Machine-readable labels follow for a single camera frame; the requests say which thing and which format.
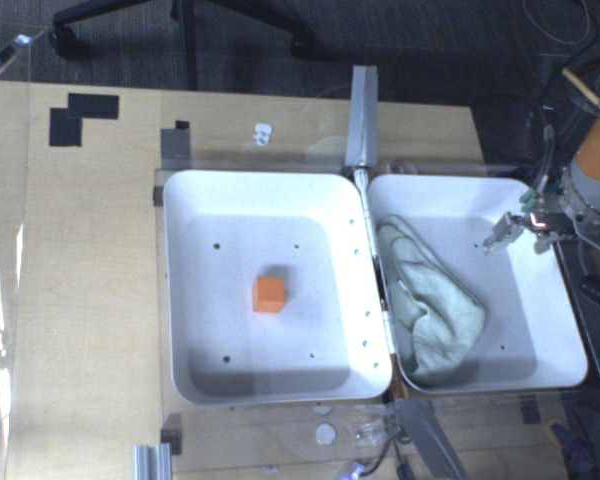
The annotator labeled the orange cube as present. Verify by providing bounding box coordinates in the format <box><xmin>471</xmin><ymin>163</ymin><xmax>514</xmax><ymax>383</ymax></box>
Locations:
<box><xmin>252</xmin><ymin>275</ymin><xmax>287</xmax><ymax>314</ymax></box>

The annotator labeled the pale green cloth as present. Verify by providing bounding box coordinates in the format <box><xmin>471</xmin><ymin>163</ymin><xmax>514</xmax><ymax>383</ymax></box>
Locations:
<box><xmin>377</xmin><ymin>213</ymin><xmax>487</xmax><ymax>388</ymax></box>

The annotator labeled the white plastic tray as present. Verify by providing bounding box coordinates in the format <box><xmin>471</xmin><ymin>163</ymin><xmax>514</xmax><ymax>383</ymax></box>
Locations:
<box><xmin>162</xmin><ymin>169</ymin><xmax>394</xmax><ymax>408</ymax></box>
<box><xmin>367</xmin><ymin>173</ymin><xmax>590</xmax><ymax>395</ymax></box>

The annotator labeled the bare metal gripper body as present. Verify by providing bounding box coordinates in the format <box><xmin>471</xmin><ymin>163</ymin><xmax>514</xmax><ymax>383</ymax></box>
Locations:
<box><xmin>510</xmin><ymin>195</ymin><xmax>600</xmax><ymax>254</ymax></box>

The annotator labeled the black office chair base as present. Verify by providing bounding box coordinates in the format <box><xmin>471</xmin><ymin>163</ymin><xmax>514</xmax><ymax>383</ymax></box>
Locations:
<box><xmin>48</xmin><ymin>0</ymin><xmax>331</xmax><ymax>92</ymax></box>

